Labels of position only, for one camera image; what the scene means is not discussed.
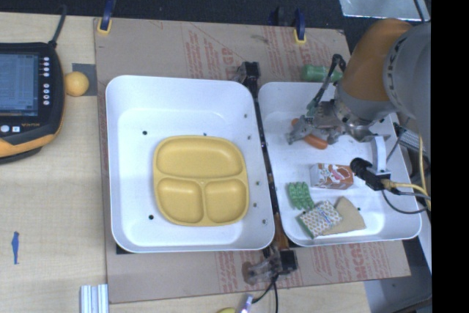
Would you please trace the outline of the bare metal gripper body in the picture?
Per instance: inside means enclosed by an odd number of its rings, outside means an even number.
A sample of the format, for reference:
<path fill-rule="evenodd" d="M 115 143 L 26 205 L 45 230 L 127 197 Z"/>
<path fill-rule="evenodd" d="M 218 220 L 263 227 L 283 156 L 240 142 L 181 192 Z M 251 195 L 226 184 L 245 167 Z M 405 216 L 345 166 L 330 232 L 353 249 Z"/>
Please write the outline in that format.
<path fill-rule="evenodd" d="M 374 137 L 370 127 L 382 119 L 382 108 L 377 102 L 368 100 L 311 101 L 307 105 L 306 118 L 326 133 L 329 128 L 343 127 L 345 135 L 366 142 Z"/>

